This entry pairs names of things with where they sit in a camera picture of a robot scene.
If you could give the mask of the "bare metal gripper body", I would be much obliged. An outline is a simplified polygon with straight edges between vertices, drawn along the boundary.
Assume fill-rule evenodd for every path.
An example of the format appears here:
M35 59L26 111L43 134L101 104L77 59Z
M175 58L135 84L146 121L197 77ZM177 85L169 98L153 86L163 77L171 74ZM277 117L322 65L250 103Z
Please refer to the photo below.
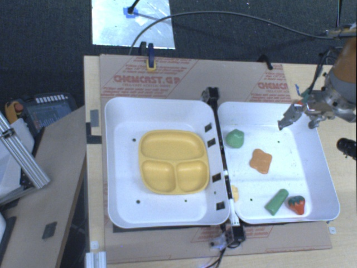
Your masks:
M312 91L305 104L305 114L323 114L326 119L341 118L347 122L356 122L356 105L350 103L339 93Z

